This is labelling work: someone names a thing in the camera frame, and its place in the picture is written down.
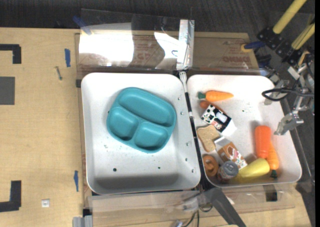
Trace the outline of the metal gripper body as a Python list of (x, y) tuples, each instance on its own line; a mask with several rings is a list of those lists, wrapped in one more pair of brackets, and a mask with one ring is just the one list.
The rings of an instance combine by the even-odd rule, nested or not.
[(289, 73), (295, 80), (294, 92), (296, 92), (291, 114), (294, 118), (298, 118), (301, 111), (310, 111), (312, 115), (315, 115), (314, 61), (307, 60), (300, 66), (291, 66)]

